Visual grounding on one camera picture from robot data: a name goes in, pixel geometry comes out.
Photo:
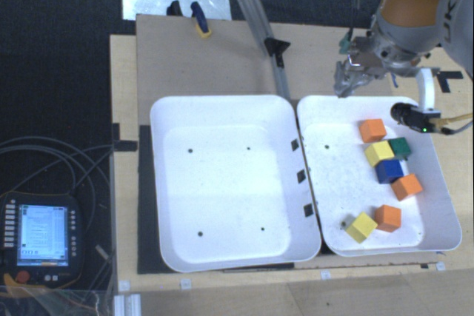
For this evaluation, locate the green cube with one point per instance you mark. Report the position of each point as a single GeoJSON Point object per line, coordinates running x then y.
{"type": "Point", "coordinates": [400, 146]}

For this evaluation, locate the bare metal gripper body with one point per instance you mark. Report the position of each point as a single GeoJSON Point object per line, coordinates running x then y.
{"type": "Point", "coordinates": [385, 57]}

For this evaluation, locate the blue cube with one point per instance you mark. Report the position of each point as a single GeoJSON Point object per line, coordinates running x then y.
{"type": "Point", "coordinates": [389, 170]}

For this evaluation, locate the yellow cube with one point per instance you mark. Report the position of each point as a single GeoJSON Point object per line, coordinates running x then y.
{"type": "Point", "coordinates": [361, 227]}
{"type": "Point", "coordinates": [378, 152]}

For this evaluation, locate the white plastic tray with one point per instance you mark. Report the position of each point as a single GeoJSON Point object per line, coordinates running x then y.
{"type": "Point", "coordinates": [344, 174]}
{"type": "Point", "coordinates": [226, 188]}

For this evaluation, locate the black cylinder on white bracket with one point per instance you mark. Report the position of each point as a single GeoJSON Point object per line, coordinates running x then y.
{"type": "Point", "coordinates": [426, 92]}

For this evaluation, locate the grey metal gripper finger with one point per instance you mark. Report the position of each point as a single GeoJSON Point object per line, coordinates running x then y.
{"type": "Point", "coordinates": [341, 79]}
{"type": "Point", "coordinates": [358, 79]}

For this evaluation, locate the orange cube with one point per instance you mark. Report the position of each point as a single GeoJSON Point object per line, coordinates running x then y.
{"type": "Point", "coordinates": [406, 186]}
{"type": "Point", "coordinates": [388, 217]}
{"type": "Point", "coordinates": [372, 130]}

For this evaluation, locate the brown cardboard board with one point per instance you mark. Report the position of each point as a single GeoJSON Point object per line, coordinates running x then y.
{"type": "Point", "coordinates": [207, 63]}

